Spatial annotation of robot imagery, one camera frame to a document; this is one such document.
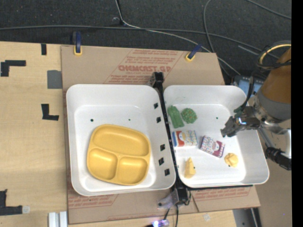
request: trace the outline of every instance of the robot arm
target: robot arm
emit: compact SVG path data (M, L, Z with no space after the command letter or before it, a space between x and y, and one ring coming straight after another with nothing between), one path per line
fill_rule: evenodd
M270 66L263 65L266 54L275 48L290 46L290 48ZM272 146L266 139L264 129L275 134L285 134L290 138L289 129L279 126L281 122L291 119L291 44L275 45L266 49L258 58L258 66L263 70L271 70L262 87L253 97L252 106L246 106L252 93L253 76L250 78L250 89L247 100L237 109L221 129L223 137L232 137L239 131L258 130L267 142L266 157L277 162L283 168L291 170L291 142L285 152Z

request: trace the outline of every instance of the yellow clip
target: yellow clip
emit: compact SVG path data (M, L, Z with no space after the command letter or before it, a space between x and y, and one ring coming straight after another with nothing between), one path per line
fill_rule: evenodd
M77 52L76 52L76 46L74 46L74 54L75 54L76 56L81 56L81 55L82 55L82 48L80 49L80 53L77 53Z
M195 55L190 59L188 56L189 56L189 54L190 54L191 52L189 52L186 56L185 56L185 60L187 61L187 62L191 62L194 58L195 58Z

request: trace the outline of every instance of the white tray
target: white tray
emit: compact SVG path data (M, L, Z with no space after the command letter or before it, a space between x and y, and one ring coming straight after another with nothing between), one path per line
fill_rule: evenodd
M155 89L145 85L74 85L68 89L66 101L71 182L79 194L142 192L168 189L174 184L176 173ZM135 186L107 183L89 173L86 165L89 139L93 130L102 124L128 127L149 138L150 167L142 183Z
M261 184L267 181L269 170L257 131L241 131L234 137L223 138L225 127L233 110L246 99L235 86L169 86L164 91L166 108L173 105L180 112L193 109L197 120L178 130L195 130L198 145L204 135L225 143L222 158L212 156L198 147L175 147L178 173L181 181L192 188ZM171 133L176 130L169 117ZM234 153L239 158L237 167L228 167L224 157ZM185 162L191 157L196 168L192 178L185 178Z

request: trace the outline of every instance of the snack package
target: snack package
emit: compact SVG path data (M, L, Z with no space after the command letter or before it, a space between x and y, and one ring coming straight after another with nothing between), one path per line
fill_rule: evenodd
M175 147L196 146L198 144L195 131L174 131L172 141Z
M200 149L215 156L221 158L223 155L225 144L218 140L214 140L211 137L204 136L202 139Z

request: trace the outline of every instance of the black fabric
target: black fabric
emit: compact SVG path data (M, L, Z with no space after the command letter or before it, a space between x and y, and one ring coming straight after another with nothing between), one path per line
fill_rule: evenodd
M206 22L209 33L259 49L278 41L291 40L291 19L273 14L246 0L208 1L119 0L119 4L123 19L133 26L205 32ZM251 1L291 17L292 0ZM0 0L0 18L2 28L42 25L121 26L115 0ZM79 28L0 30L0 41L70 44L74 31L81 31L83 45L182 51L190 51L195 47L186 40L152 32ZM175 34L211 50L205 35L185 32ZM214 35L210 38L219 58L241 75L251 74L258 50ZM229 84L231 77L237 73L224 63L222 67L225 83Z

